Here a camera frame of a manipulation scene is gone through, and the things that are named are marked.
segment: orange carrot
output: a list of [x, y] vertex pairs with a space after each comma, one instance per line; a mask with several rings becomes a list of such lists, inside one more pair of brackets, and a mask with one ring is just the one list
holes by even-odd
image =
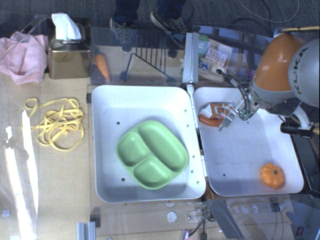
[[211, 126], [211, 127], [219, 127], [220, 124], [222, 123], [223, 119], [210, 119], [204, 116], [203, 114], [200, 114], [198, 116], [199, 122]]
[[105, 81], [110, 82], [110, 72], [109, 72], [109, 68], [108, 68], [107, 60], [105, 56], [101, 53], [98, 53], [95, 55], [94, 59], [98, 69], [104, 76]]

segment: white tissue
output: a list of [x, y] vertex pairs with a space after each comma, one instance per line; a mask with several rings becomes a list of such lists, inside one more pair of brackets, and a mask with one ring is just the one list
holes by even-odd
[[80, 40], [81, 33], [76, 23], [65, 13], [53, 13], [51, 15], [55, 25], [55, 38], [57, 40]]

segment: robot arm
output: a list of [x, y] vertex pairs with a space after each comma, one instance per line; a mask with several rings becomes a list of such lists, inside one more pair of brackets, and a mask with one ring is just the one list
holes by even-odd
[[237, 87], [242, 100], [221, 123], [222, 132], [238, 114], [250, 119], [258, 109], [284, 117], [296, 115], [300, 124], [282, 124], [281, 131], [308, 137], [313, 123], [301, 102], [319, 108], [319, 39], [306, 43], [301, 38], [283, 33], [266, 48], [249, 88], [245, 90], [232, 76], [217, 73]]

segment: person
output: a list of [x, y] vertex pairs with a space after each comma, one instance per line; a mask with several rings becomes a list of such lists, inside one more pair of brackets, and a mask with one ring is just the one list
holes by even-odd
[[[159, 0], [157, 7], [151, 12], [151, 22], [166, 32], [185, 34], [188, 29], [181, 18], [182, 9], [187, 0]], [[110, 18], [109, 26], [120, 43], [125, 43], [128, 31], [135, 29], [134, 21], [140, 0], [115, 0], [115, 12]]]

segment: gray shoe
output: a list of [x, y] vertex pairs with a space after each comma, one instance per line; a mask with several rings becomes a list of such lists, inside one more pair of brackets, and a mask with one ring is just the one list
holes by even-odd
[[136, 35], [134, 31], [136, 26], [133, 23], [116, 22], [113, 18], [110, 19], [109, 26], [115, 38], [122, 46], [122, 49], [125, 52], [127, 52], [127, 50], [130, 51]]
[[184, 20], [179, 17], [177, 19], [164, 19], [158, 14], [158, 10], [155, 9], [150, 14], [151, 22], [159, 29], [166, 32], [177, 32], [179, 34], [187, 33], [188, 29], [184, 23]]

